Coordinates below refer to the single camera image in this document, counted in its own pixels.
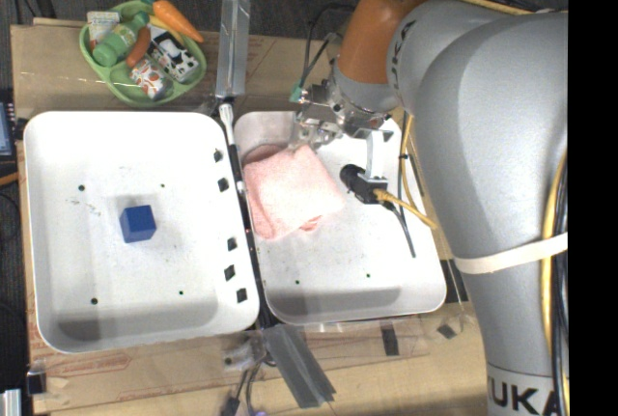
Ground white packet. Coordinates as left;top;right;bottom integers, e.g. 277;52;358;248
86;10;122;50

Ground white carton with cow print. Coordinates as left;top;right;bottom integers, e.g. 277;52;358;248
146;24;201;84

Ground pink towel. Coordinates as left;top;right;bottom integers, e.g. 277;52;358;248
241;144;347;241

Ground yellow banana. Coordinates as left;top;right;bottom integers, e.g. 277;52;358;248
148;14;185;46

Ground white plastic tray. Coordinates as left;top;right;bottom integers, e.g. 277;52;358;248
22;110;262;354
232;110;448;326

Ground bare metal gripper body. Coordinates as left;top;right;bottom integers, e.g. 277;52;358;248
294;82;393;139

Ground blue cube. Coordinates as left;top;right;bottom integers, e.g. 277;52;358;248
118;204;158;244

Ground brown cardboard board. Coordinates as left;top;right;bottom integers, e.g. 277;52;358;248
9;16;490;416

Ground white can with red print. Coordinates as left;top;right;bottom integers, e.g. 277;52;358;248
128;57;172;101

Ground green divided plate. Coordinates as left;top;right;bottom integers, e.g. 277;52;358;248
78;0;209;109

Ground orange carrot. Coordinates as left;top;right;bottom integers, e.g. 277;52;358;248
141;0;206;44

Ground brown sausage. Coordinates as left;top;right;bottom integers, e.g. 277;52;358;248
126;26;153;69

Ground black cylinder on white bracket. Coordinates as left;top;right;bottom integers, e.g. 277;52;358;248
339;127;395;206

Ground green bottle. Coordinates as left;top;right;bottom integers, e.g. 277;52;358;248
92;12;150;69

